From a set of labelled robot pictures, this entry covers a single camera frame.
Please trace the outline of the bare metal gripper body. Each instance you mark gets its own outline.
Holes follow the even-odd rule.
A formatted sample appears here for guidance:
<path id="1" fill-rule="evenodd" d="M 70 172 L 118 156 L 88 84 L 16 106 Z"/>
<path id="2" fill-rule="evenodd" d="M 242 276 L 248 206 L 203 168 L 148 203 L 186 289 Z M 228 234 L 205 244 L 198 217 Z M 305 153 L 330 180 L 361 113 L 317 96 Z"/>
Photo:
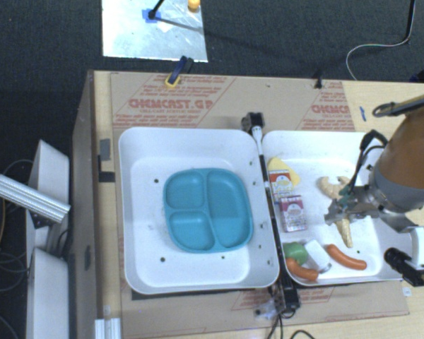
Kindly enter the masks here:
<path id="1" fill-rule="evenodd" d="M 388 206 L 388 201 L 378 189 L 372 190 L 370 185 L 349 185 L 341 190 L 341 206 L 344 213 L 366 213 L 371 218 L 378 218 L 380 213 Z"/>

